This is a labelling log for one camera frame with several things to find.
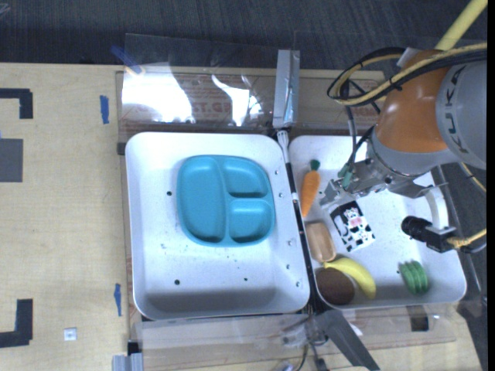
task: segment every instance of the grey square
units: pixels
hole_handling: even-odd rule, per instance
[[[0,182],[22,182],[22,139],[0,139]]]

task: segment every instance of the blue mark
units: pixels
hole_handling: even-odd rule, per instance
[[[122,316],[122,306],[121,306],[121,285],[119,283],[115,283],[115,291],[114,291],[115,304],[117,304],[117,312],[119,317]]]
[[[117,58],[119,58],[124,63],[124,65],[126,65],[134,73],[141,74],[142,68],[132,58],[132,56],[124,51],[123,48],[121,48],[120,46],[112,46],[110,48],[110,52],[113,53]]]
[[[104,124],[109,124],[108,115],[110,114],[108,108],[108,98],[106,96],[100,95],[100,111],[101,111],[101,119]]]

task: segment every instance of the small white square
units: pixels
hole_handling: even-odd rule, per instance
[[[75,341],[77,339],[77,328],[65,328],[63,330],[64,341]]]

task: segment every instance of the wooden surface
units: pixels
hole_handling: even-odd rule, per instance
[[[33,340],[0,349],[0,370],[110,370],[129,333],[115,74],[120,66],[0,63],[0,87],[29,88],[34,119],[0,99],[2,138],[24,139],[22,183],[0,183],[0,332],[12,331],[15,302],[34,302]],[[108,97],[103,124],[100,95]],[[122,316],[114,301],[121,285]],[[451,315],[454,341],[371,350],[387,370],[478,370],[469,330]],[[76,341],[64,341],[65,328]],[[350,367],[343,355],[332,369]],[[214,367],[273,369],[276,362]],[[311,359],[304,370],[314,369]]]

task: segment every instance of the blue plate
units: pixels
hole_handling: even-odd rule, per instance
[[[177,177],[177,211],[184,233],[209,246],[260,243],[275,225],[265,171],[250,159],[200,155],[184,161]]]

